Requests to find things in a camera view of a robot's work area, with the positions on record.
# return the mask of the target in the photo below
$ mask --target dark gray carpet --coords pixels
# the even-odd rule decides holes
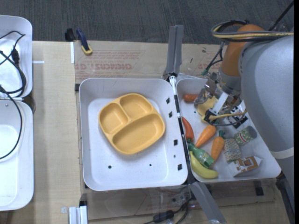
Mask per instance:
[[[0,14],[21,16],[35,41],[65,41],[67,28],[88,40],[168,42],[169,26],[185,26],[183,43],[218,44],[213,25],[248,19],[268,29],[292,0],[0,0]],[[294,8],[279,24],[294,26]]]

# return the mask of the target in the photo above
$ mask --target yellow divided plate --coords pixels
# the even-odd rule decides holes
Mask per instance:
[[[162,137],[161,115],[142,95],[123,95],[99,112],[99,124],[111,145],[123,154],[136,154]]]

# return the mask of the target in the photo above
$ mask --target small package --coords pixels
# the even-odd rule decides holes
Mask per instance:
[[[229,171],[233,177],[251,171],[259,167],[262,159],[250,156],[243,159],[238,159],[228,165]]]
[[[256,137],[257,137],[257,133],[252,126],[247,126],[246,128],[242,129],[240,132],[234,135],[235,140],[240,146],[249,143],[251,140],[255,139]]]
[[[241,151],[235,139],[224,140],[224,155],[227,162],[241,158]]]

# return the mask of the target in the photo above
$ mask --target black cable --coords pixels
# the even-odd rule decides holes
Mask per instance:
[[[253,38],[246,38],[246,39],[233,39],[233,38],[220,38],[224,42],[263,42],[269,40],[276,40],[281,38],[282,36],[267,36],[267,37],[253,37]]]
[[[179,211],[181,210],[185,210],[185,213],[183,214],[183,216],[179,219],[179,221],[176,223],[176,224],[179,224],[182,222],[182,220],[187,216],[188,214],[188,203],[190,202],[192,198],[189,198],[187,201],[185,201],[181,206],[180,208],[177,210],[177,211],[172,211],[172,210],[168,210],[166,212],[162,212],[162,213],[158,213],[154,216],[153,220],[152,221],[149,221],[149,222],[146,222],[146,223],[143,223],[143,224],[150,224],[150,223],[159,223],[159,222],[162,222],[162,221],[165,221],[169,218],[172,218],[176,213],[178,213]]]
[[[230,126],[230,125],[237,125],[237,124],[239,124],[239,123],[243,120],[244,116],[245,116],[245,114],[243,114],[243,115],[241,116],[241,118],[240,118],[238,121],[234,122],[234,123],[223,124],[223,125],[221,125],[221,124],[215,124],[215,123],[214,123],[214,124],[212,124],[212,125],[214,125],[214,126]]]
[[[22,127],[23,127],[23,119],[22,119],[22,114],[21,114],[21,111],[19,109],[19,106],[17,105],[17,103],[14,101],[14,99],[7,93],[7,91],[2,87],[2,85],[0,85],[0,92],[2,93],[5,93],[7,94],[7,96],[10,98],[10,100],[14,103],[15,107],[17,108],[18,112],[19,112],[19,115],[20,115],[20,120],[21,120],[21,123],[20,123],[20,131],[19,131],[19,136],[18,136],[18,139],[17,139],[17,142],[15,143],[14,147],[4,156],[0,157],[0,160],[1,159],[4,159],[6,158],[7,156],[9,156],[14,150],[15,148],[17,147],[19,141],[20,141],[20,138],[21,138],[21,133],[22,133]]]
[[[219,47],[219,50],[217,51],[216,55],[214,56],[214,58],[211,60],[211,62],[209,63],[209,65],[206,67],[206,70],[209,70],[211,68],[212,65],[218,63],[218,62],[221,62],[223,60],[223,57],[222,57],[222,51],[223,51],[223,46],[224,46],[224,42],[222,42],[220,44],[220,47]],[[214,60],[216,59],[217,56],[220,56],[220,60],[218,61],[215,61]]]
[[[10,32],[6,33],[5,35],[3,35],[2,37],[0,37],[0,40],[1,40],[2,38],[4,38],[4,37],[8,36],[9,34],[13,33],[13,32],[16,32],[16,33],[18,33],[18,34],[20,35],[20,37],[19,37],[19,38],[15,41],[15,43],[14,43],[14,46],[13,46],[13,50],[14,50],[15,47],[16,47],[16,45],[17,45],[17,43],[18,43],[18,41],[19,41],[23,36],[25,36],[25,34],[22,34],[22,33],[18,32],[18,31],[10,31]],[[8,58],[12,55],[13,50],[12,50],[12,51],[10,52],[10,54],[7,56]],[[0,62],[0,65],[2,65],[5,61],[7,61],[7,58],[4,59],[2,62]]]
[[[11,55],[12,55],[12,59],[13,59],[14,61],[12,61],[7,55],[4,54],[4,52],[1,51],[1,50],[0,50],[0,54],[3,55],[3,56],[5,57],[5,59],[6,59],[7,61],[9,61],[9,62],[10,62],[10,63],[11,63],[11,64],[18,70],[18,72],[19,72],[19,74],[20,74],[20,77],[21,77],[21,81],[22,81],[22,86],[21,86],[19,89],[15,90],[15,91],[7,91],[7,94],[15,94],[15,93],[17,93],[17,92],[20,91],[20,93],[17,95],[17,97],[20,97],[20,96],[23,94],[23,92],[25,91],[25,86],[26,86],[27,81],[26,81],[25,74],[23,73],[23,71],[22,71],[22,70],[20,69],[20,67],[19,67],[19,60],[20,60],[19,53],[18,53],[18,51],[17,51],[16,48],[13,48],[13,50],[12,50],[12,52],[11,52]]]
[[[284,10],[284,12],[278,17],[278,19],[274,22],[274,24],[268,29],[269,31],[272,31],[276,25],[280,22],[280,20],[285,16],[285,14],[291,9],[291,7],[294,5],[294,0],[289,4],[289,6]]]

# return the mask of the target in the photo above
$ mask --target metal bracket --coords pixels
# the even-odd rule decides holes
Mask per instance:
[[[68,219],[69,224],[88,224],[87,206],[70,207]]]
[[[184,26],[175,25],[169,29],[167,65],[163,77],[166,80],[169,75],[177,76],[179,66],[182,64],[182,41]]]
[[[189,187],[211,224],[227,223],[211,193],[203,182],[194,182],[190,184]]]
[[[228,98],[228,94],[225,93],[225,92],[223,92],[223,93],[220,95],[218,101],[215,103],[213,109],[211,110],[212,113],[214,113],[214,114],[219,114],[219,112],[220,112],[220,110],[222,109],[223,105],[225,104],[227,98]]]
[[[194,105],[200,105],[205,103],[209,98],[212,98],[213,96],[210,93],[206,93],[205,87],[203,87],[197,96],[197,98],[194,100]]]

